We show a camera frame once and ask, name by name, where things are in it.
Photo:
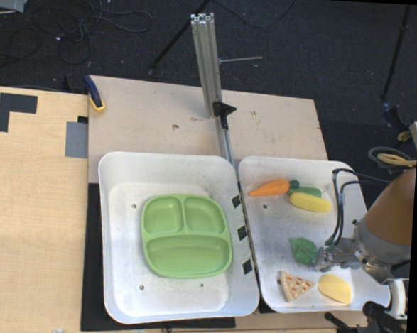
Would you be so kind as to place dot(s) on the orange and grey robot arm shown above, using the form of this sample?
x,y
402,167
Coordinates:
x,y
390,210

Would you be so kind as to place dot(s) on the green oblong toy vegetable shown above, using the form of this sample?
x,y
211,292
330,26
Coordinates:
x,y
306,190

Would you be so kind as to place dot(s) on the green divided plate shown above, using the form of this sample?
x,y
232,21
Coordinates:
x,y
186,253

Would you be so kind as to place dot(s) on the orange carrot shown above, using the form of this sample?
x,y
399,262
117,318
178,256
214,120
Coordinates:
x,y
271,188

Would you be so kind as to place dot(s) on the white plastic tray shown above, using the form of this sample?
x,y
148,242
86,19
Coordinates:
x,y
279,224
126,227

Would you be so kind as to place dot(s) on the green lettuce leaf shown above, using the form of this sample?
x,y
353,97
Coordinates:
x,y
302,250

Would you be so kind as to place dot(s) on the black cylinder on white bracket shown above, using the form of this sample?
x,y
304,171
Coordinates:
x,y
396,300

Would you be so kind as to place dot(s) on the pizza slice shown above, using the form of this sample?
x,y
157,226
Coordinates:
x,y
292,285

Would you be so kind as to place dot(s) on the yellow oval slice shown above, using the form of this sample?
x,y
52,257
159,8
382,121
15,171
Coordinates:
x,y
335,288

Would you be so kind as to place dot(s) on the yellow corn cob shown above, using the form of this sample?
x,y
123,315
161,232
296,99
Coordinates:
x,y
311,203

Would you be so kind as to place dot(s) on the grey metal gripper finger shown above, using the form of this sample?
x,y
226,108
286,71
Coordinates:
x,y
320,254
322,266

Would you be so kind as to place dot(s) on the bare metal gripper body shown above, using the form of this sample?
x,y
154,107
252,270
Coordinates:
x,y
343,253

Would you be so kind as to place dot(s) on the pale flat board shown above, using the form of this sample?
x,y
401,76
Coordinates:
x,y
154,123

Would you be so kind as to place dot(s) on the thin black and white rod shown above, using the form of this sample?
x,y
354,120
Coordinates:
x,y
226,145

